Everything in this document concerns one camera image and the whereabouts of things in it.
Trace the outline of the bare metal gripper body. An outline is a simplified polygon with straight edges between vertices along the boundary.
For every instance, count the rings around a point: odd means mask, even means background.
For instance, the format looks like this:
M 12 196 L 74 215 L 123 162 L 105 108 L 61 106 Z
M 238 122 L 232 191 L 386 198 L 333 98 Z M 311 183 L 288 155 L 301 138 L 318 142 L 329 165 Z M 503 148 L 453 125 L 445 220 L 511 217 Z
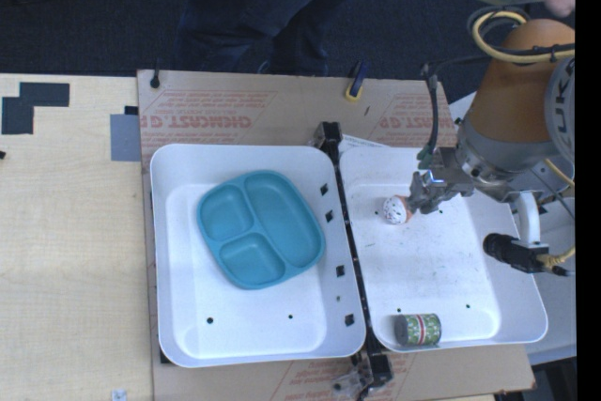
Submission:
M 430 163 L 431 188 L 436 198 L 471 196 L 476 191 L 491 198 L 506 197 L 504 173 L 474 152 L 437 147 Z

